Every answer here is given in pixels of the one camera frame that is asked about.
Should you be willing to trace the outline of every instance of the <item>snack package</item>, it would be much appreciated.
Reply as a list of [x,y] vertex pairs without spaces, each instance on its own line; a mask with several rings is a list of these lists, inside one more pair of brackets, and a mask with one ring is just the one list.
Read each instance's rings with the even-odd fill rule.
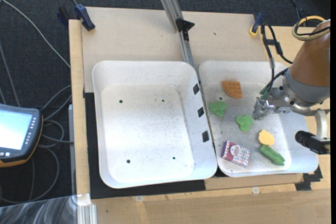
[[225,141],[221,157],[229,162],[246,167],[250,158],[250,151],[233,142]]

